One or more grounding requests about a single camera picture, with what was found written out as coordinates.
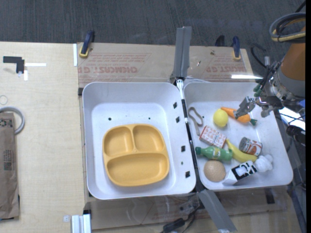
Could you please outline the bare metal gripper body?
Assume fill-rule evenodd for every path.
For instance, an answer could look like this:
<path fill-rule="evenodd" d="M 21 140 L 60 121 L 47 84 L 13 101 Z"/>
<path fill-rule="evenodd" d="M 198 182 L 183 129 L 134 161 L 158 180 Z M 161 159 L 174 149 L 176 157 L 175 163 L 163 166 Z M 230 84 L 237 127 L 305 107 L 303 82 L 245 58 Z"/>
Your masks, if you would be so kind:
<path fill-rule="evenodd" d="M 288 108 L 292 111 L 303 111 L 304 98 L 297 97 L 278 80 L 269 80 L 263 85 L 255 87 L 255 102 L 261 108 L 263 105 L 272 105 L 275 110 Z"/>

